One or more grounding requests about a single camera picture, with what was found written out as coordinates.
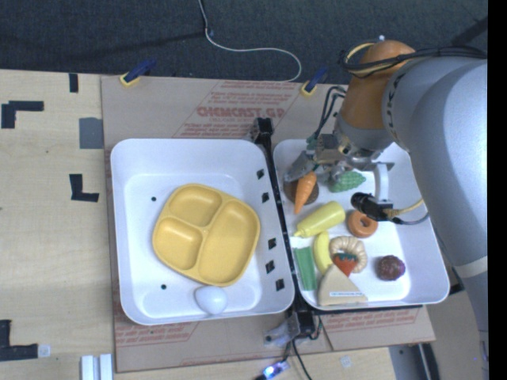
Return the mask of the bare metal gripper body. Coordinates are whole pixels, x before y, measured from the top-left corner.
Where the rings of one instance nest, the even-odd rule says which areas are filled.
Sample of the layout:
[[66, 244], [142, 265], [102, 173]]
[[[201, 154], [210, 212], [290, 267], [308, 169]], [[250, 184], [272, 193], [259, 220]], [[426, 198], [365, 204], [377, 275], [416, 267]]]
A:
[[320, 165], [371, 170], [378, 157], [394, 140], [377, 132], [332, 132], [313, 134], [314, 160]]

